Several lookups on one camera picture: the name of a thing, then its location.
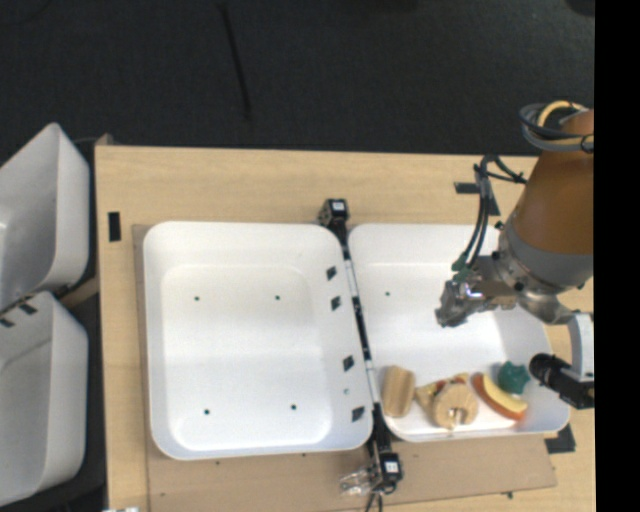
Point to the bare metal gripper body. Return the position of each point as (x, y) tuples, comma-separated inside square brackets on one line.
[(502, 287)]

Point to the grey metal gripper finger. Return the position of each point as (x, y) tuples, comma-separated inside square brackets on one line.
[(447, 312), (462, 290)]

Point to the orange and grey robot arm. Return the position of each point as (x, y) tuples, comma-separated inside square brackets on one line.
[(555, 210)]

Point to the white plastic tray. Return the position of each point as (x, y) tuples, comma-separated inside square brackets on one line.
[(240, 345), (425, 345)]

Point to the thin black and white rod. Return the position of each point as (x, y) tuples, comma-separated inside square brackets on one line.
[(357, 310)]

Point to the green toy broccoli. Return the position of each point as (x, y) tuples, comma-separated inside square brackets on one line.
[(512, 377)]

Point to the tan toy bread slice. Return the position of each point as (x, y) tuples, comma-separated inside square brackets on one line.
[(398, 391)]

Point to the round tan wooden toy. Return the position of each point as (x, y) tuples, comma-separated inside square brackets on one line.
[(457, 405)]

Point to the red and yellow fruit slice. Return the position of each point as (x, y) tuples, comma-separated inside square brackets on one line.
[(500, 400)]

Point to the black cylinder on white bracket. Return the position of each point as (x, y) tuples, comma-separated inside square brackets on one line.
[(560, 377)]

